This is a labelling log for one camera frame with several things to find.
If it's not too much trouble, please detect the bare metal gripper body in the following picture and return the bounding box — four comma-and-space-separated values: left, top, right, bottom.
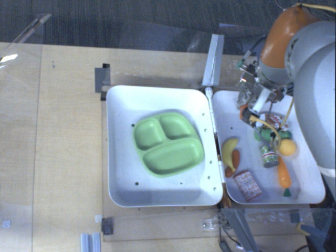
237, 60, 286, 109

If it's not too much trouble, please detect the red and white packet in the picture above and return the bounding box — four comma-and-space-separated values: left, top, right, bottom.
265, 114, 289, 131

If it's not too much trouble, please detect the green bottle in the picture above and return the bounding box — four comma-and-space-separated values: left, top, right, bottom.
253, 127, 292, 143

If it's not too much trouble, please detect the yellow banana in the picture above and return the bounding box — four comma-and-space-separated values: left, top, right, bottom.
222, 138, 239, 173

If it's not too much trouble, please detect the yellow lemon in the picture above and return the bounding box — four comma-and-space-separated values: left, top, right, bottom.
278, 139, 297, 156

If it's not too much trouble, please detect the orange sausage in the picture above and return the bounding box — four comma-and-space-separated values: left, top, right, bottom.
224, 149, 241, 179

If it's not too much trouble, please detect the green and white can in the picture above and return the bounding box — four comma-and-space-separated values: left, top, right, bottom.
259, 145, 279, 169

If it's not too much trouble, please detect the orange carrot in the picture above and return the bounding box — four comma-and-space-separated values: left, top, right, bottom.
277, 155, 293, 197

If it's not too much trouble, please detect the white plastic tray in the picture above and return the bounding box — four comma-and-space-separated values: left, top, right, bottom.
106, 85, 224, 208
212, 90, 327, 205

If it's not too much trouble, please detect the red and white carton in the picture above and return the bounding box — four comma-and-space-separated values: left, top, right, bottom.
233, 170, 263, 203

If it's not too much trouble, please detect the green divided plate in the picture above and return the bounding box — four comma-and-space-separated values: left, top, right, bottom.
132, 112, 206, 179

